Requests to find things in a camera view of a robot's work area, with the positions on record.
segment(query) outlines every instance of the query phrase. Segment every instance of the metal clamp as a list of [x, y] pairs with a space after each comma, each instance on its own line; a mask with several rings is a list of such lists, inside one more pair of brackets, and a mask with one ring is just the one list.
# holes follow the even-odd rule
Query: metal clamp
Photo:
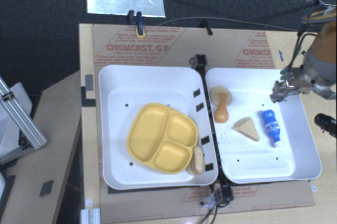
[[136, 36], [137, 38], [145, 37], [145, 30], [143, 25], [142, 12], [138, 11], [135, 18], [135, 12], [133, 10], [129, 11], [126, 16], [126, 24], [136, 25]]
[[14, 97], [14, 93], [12, 91], [7, 92], [6, 94], [2, 95], [0, 97], [0, 101], [8, 101], [11, 100]]

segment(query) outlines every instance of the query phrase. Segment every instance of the black cable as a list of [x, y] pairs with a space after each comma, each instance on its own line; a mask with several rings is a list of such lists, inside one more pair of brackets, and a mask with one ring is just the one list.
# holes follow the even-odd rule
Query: black cable
[[218, 208], [218, 206], [215, 207], [214, 216], [213, 216], [213, 219], [212, 219], [212, 221], [211, 221], [210, 224], [213, 224], [213, 223], [214, 223], [214, 220], [215, 220], [215, 218], [216, 218], [217, 208]]
[[[221, 205], [221, 203], [219, 203], [216, 207], [215, 207], [215, 211], [214, 211], [214, 216], [213, 219], [211, 221], [210, 224], [213, 224], [217, 215], [217, 209], [218, 208], [224, 208], [229, 204], [229, 202], [225, 203], [224, 205]], [[204, 221], [210, 216], [210, 214], [212, 213], [212, 209], [209, 210], [209, 212], [207, 213], [207, 215], [199, 222], [199, 224], [204, 223]]]
[[294, 61], [296, 59], [296, 56], [300, 52], [303, 40], [305, 39], [306, 36], [317, 36], [317, 34], [314, 34], [314, 33], [303, 33], [303, 34], [299, 34], [298, 35], [298, 38], [297, 38], [297, 41], [296, 41], [296, 44], [295, 44], [295, 48], [294, 48], [294, 53], [293, 53], [293, 56], [291, 58], [291, 61], [290, 61], [289, 65], [288, 65], [288, 69], [289, 70], [293, 66], [293, 63], [294, 63]]
[[211, 212], [212, 212], [212, 209], [209, 210], [209, 212], [207, 213], [207, 215], [199, 222], [199, 224], [204, 223], [204, 221], [210, 216]]
[[254, 23], [254, 22], [246, 22], [246, 21], [240, 21], [240, 20], [234, 20], [234, 19], [228, 19], [228, 18], [218, 18], [218, 17], [186, 17], [186, 18], [177, 18], [169, 21], [165, 21], [163, 23], [157, 24], [155, 26], [162, 26], [164, 24], [179, 22], [179, 21], [186, 21], [186, 20], [217, 20], [217, 21], [226, 21], [226, 22], [233, 22], [233, 23], [241, 23], [241, 24], [252, 24], [252, 25], [259, 25], [259, 26], [265, 26], [280, 30], [286, 30], [286, 31], [294, 31], [297, 32], [295, 29], [276, 26], [276, 25], [269, 25], [269, 24], [260, 24], [260, 23]]

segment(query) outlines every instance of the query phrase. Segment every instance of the bottle cap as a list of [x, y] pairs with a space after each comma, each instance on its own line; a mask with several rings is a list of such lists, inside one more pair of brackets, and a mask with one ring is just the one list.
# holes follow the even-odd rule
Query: bottle cap
[[283, 142], [282, 142], [282, 141], [274, 142], [274, 146], [275, 146], [275, 147], [281, 147], [282, 145], [283, 145]]
[[274, 116], [275, 116], [275, 113], [273, 112], [273, 110], [266, 110], [266, 111], [261, 113], [261, 117], [263, 119], [267, 119], [269, 117], [274, 117]]

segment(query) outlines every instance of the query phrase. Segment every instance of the blue spray bottle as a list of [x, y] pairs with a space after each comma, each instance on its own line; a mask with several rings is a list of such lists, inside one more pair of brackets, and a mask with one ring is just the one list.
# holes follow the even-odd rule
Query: blue spray bottle
[[282, 146], [283, 143], [280, 140], [280, 126], [275, 119], [275, 113], [272, 110], [267, 110], [261, 113], [261, 117], [268, 135], [274, 140], [274, 147]]

